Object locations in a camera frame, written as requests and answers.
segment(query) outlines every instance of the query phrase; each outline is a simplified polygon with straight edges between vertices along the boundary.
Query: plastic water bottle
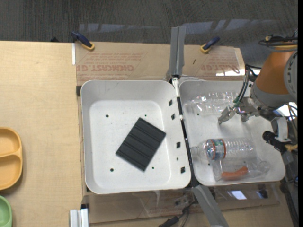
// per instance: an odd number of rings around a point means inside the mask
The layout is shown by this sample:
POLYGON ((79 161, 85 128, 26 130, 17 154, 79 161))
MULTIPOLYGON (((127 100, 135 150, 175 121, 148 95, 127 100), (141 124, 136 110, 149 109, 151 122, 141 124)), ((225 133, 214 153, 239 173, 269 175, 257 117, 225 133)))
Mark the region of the plastic water bottle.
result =
POLYGON ((209 161, 224 158, 256 157, 253 142, 249 138, 208 139, 191 148, 192 155, 199 155, 209 161))

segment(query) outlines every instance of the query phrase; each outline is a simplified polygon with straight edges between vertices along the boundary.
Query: gray carpet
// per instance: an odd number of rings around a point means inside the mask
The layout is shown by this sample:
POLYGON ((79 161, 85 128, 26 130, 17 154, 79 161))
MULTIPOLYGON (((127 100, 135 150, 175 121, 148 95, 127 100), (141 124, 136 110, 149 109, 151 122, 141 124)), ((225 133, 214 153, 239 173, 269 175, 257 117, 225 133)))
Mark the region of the gray carpet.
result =
POLYGON ((169 44, 171 27, 185 25, 186 44, 241 48, 261 65, 258 46, 269 34, 291 36, 298 0, 0 0, 0 40, 72 42, 78 30, 91 41, 169 44))

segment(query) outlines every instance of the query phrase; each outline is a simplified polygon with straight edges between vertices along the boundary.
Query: wooden board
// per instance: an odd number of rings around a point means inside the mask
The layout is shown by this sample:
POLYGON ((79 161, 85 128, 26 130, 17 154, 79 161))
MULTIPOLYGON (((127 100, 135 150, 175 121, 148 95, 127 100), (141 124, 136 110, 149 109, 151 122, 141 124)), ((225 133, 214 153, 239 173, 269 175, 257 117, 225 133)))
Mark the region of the wooden board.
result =
MULTIPOLYGON (((18 132, 24 158, 20 180, 0 195, 12 206, 14 227, 67 227, 69 210, 79 209, 82 201, 71 44, 0 41, 0 51, 0 126, 18 132)), ((277 196, 278 205, 224 210, 223 214, 233 227, 291 227, 284 195, 278 191, 277 196)), ((92 226, 154 227, 166 219, 92 226)), ((190 215, 186 226, 209 224, 203 213, 197 213, 190 215)))

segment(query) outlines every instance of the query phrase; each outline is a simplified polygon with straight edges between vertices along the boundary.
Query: orange object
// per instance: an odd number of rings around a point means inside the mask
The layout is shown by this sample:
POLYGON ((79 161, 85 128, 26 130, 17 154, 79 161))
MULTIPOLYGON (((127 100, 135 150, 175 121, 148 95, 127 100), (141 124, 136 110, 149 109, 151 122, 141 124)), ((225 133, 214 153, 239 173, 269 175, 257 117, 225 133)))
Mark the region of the orange object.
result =
POLYGON ((0 127, 0 190, 11 187, 22 173, 22 146, 17 132, 0 127))
POLYGON ((284 69, 294 52, 272 52, 266 59, 257 79, 257 87, 266 93, 289 94, 284 83, 284 69))
POLYGON ((248 168, 246 166, 243 166, 235 172, 222 172, 222 178, 225 180, 236 180, 237 178, 244 176, 247 173, 248 168))

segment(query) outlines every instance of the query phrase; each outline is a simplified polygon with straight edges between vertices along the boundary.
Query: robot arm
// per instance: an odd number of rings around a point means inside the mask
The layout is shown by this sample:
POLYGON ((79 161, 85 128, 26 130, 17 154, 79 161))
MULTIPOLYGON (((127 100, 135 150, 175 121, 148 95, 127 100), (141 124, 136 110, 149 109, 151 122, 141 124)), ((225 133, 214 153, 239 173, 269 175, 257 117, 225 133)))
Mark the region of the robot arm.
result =
POLYGON ((292 143, 289 137, 291 124, 289 117, 281 115, 277 109, 289 103, 297 104, 297 70, 298 49, 297 30, 292 37, 268 36, 259 44, 272 50, 260 73, 256 75, 256 67, 245 65, 243 87, 233 106, 228 106, 218 118, 221 124, 235 114, 241 115, 243 122, 251 116, 261 116, 270 121, 274 132, 265 132, 263 139, 274 145, 281 153, 292 143), (250 96, 244 94, 250 84, 250 96))

